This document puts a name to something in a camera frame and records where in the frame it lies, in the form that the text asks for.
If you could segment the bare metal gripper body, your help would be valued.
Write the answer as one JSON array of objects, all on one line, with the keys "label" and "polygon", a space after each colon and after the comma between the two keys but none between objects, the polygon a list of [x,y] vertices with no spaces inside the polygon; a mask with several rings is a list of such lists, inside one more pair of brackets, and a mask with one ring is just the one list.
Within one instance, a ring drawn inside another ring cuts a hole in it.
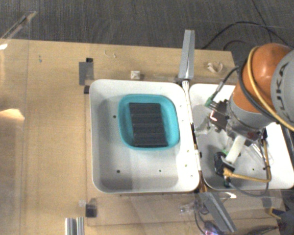
[{"label": "bare metal gripper body", "polygon": [[223,130],[234,141],[242,139],[243,144],[252,144],[263,134],[263,115],[242,110],[234,100],[212,102],[209,120],[217,130]]}]

